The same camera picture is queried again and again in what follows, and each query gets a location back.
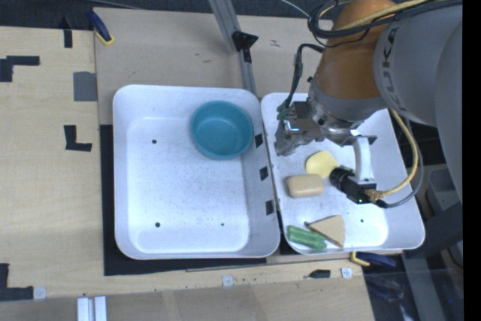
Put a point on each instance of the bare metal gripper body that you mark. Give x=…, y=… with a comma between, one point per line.
x=306, y=124

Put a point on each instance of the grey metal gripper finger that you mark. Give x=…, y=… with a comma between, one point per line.
x=298, y=146
x=281, y=144

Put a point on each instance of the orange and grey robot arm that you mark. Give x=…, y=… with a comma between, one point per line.
x=349, y=64

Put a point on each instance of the yellow rounded toy food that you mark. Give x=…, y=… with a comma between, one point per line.
x=319, y=163

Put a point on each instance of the beige toy bread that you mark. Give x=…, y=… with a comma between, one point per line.
x=305, y=186

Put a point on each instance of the teal bowl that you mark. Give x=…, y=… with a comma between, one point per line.
x=221, y=131

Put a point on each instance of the white plastic tray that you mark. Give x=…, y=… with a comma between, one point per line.
x=180, y=191
x=338, y=210

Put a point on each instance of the tan triangular toy sandwich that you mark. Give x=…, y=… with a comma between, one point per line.
x=332, y=230

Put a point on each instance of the green toy bean pod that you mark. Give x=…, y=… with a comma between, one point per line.
x=306, y=237

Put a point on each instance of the pale wood board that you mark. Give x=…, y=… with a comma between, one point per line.
x=169, y=49

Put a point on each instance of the black cylinder on white bracket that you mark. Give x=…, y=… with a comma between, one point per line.
x=362, y=161

